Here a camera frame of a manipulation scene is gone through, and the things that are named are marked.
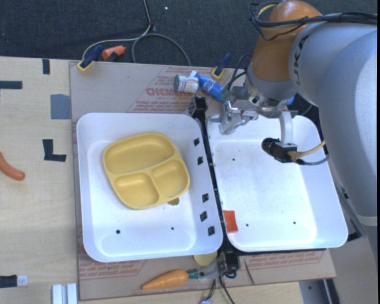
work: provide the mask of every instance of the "brown toy sausage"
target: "brown toy sausage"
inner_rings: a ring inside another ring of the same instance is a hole
[[[4,159],[4,156],[1,152],[0,152],[0,170],[2,173],[6,174],[7,176],[15,180],[20,181],[25,178],[25,173],[9,165],[7,161]]]

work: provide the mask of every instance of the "wooden table surface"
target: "wooden table surface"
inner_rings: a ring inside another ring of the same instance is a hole
[[[0,276],[27,276],[27,286],[0,289],[0,303],[50,303],[53,284],[78,283],[72,124],[51,119],[50,96],[69,95],[69,61],[0,57],[0,151],[25,172],[23,181],[0,172]],[[44,161],[43,139],[66,161]],[[303,303],[298,282],[230,288],[235,303]],[[207,291],[156,294],[82,303],[199,303]],[[214,303],[229,303],[218,289]]]

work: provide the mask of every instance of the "white tray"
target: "white tray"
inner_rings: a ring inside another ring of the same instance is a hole
[[[234,210],[237,232],[232,245],[246,252],[334,248],[347,238],[345,218],[327,163],[316,166],[280,163],[263,151],[266,137],[280,138],[278,119],[259,117],[223,136],[217,118],[208,135],[223,210]],[[298,151],[320,143],[309,119],[293,119]],[[305,156],[325,157],[323,150]]]
[[[117,198],[102,164],[107,145],[145,132],[165,134],[190,175],[178,205],[133,210]],[[197,122],[181,114],[90,113],[77,123],[83,243],[100,262],[201,255],[222,244],[222,228]]]

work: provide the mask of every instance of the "yellow divided plate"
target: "yellow divided plate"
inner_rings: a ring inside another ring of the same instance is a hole
[[[111,143],[103,152],[103,166],[120,201],[136,210],[175,200],[190,185],[179,151],[157,132]]]

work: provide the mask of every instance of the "tray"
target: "tray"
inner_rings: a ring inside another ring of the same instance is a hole
[[[126,207],[103,168],[103,151],[136,134],[157,132],[177,147],[190,185],[178,204]],[[217,203],[201,130],[182,114],[89,113],[77,123],[83,244],[99,262],[142,260],[216,251],[222,244]]]
[[[103,167],[120,201],[136,210],[174,201],[190,185],[179,151],[157,132],[111,143],[103,152]]]
[[[263,151],[266,137],[280,138],[278,119],[259,117],[223,136],[218,118],[207,123],[223,211],[234,211],[238,231],[231,244],[245,252],[335,248],[348,236],[328,164],[280,163]],[[298,151],[320,143],[311,120],[293,119]],[[305,156],[323,159],[323,150]]]

